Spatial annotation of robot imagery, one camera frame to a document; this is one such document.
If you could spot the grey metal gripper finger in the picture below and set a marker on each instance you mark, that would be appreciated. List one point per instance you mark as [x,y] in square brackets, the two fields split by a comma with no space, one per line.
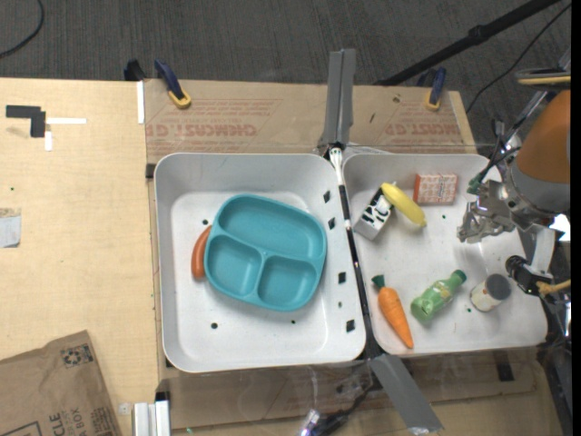
[466,230]
[492,230]

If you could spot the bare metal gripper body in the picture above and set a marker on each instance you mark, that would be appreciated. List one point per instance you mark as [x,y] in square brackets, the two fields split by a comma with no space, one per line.
[497,202]

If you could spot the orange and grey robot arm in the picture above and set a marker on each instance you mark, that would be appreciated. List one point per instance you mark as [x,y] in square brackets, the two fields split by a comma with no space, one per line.
[547,148]

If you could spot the white plastic tray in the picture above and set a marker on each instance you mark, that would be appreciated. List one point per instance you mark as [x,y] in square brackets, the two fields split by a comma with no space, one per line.
[254,339]
[436,248]

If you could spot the orange and white box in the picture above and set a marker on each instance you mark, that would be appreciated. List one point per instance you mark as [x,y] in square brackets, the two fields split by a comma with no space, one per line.
[435,190]

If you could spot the white can grey lid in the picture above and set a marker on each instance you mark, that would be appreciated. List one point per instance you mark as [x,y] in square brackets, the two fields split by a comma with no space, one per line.
[488,295]

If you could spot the yellow banana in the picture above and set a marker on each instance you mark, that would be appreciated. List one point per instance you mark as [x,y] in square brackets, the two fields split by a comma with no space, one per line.
[403,202]

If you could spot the green plastic bottle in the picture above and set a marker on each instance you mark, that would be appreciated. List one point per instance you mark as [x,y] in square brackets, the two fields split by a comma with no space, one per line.
[433,298]

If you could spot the black and white carton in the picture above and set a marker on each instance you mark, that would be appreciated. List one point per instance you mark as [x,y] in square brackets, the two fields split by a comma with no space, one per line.
[373,220]

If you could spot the orange carrot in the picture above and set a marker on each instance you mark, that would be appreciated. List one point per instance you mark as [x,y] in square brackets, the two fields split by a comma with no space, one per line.
[395,314]

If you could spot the thin black and white rod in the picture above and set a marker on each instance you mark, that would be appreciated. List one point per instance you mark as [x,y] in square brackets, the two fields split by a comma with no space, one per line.
[350,230]

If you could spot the blue divided plate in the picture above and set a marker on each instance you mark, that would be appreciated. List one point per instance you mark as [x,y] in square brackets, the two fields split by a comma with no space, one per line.
[265,225]

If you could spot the brown cardboard board red print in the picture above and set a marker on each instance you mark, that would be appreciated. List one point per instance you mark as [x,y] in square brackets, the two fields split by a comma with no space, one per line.
[254,121]

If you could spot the orange-brown toy sausage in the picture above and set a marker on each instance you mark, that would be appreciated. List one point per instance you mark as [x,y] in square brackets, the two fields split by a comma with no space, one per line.
[198,257]

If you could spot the brown cardboard box black print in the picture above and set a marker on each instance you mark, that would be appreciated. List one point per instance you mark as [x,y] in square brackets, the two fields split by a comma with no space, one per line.
[50,389]

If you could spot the black cylinder on white bracket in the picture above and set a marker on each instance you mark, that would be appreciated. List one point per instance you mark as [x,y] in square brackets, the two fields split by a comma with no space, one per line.
[526,273]

